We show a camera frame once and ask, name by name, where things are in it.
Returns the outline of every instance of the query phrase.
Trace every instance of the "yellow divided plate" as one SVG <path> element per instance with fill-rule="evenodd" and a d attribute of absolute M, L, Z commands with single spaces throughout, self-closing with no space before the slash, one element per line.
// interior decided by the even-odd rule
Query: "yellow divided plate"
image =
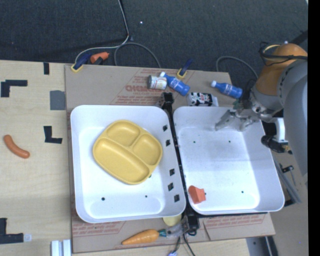
<path fill-rule="evenodd" d="M 152 174 L 163 149 L 160 142 L 139 125 L 118 120 L 101 133 L 92 152 L 107 173 L 126 184 L 136 185 Z"/>

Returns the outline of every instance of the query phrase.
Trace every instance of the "toy carrot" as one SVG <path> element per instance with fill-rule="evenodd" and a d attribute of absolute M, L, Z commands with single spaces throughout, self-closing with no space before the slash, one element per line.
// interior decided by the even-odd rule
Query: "toy carrot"
<path fill-rule="evenodd" d="M 135 245 L 155 242 L 159 236 L 164 237 L 163 230 L 147 229 L 138 234 L 135 234 L 122 242 L 122 245 Z"/>

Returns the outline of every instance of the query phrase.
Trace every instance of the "light wood surface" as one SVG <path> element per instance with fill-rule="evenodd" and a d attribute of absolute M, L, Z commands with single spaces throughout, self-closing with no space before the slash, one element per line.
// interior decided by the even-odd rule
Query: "light wood surface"
<path fill-rule="evenodd" d="M 27 87 L 11 86 L 9 97 L 0 98 L 0 218 L 7 218 L 7 234 L 31 234 L 32 241 L 0 244 L 0 255 L 46 256 L 50 243 L 71 239 L 70 183 L 67 116 L 50 110 L 50 91 L 65 91 L 64 64 L 0 60 L 0 81 L 27 80 Z M 44 126 L 62 144 L 45 143 Z M 3 141 L 9 134 L 30 152 L 23 159 Z M 245 239 L 192 243 L 195 255 L 248 256 Z M 174 246 L 113 250 L 81 255 L 167 255 Z M 179 256 L 191 255 L 185 244 Z"/>

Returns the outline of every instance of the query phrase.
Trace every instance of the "blue water bottle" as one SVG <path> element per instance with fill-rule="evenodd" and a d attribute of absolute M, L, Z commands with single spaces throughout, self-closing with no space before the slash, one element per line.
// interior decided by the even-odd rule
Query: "blue water bottle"
<path fill-rule="evenodd" d="M 211 87 L 218 88 L 219 91 L 225 95 L 231 96 L 233 98 L 239 99 L 242 95 L 243 90 L 241 88 L 235 87 L 226 82 L 212 81 Z"/>
<path fill-rule="evenodd" d="M 174 76 L 167 75 L 165 72 L 161 72 L 160 77 L 165 77 L 167 80 L 168 86 L 174 89 L 175 91 L 177 91 L 178 93 L 180 93 L 182 96 L 185 96 L 190 90 L 189 85 L 184 84 Z"/>

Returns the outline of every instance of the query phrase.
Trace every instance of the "can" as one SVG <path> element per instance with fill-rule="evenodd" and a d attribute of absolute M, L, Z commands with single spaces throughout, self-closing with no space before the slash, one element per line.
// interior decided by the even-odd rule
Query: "can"
<path fill-rule="evenodd" d="M 149 75 L 147 81 L 148 89 L 156 89 L 156 90 L 165 90 L 167 87 L 167 78 L 166 77 L 156 77 Z"/>

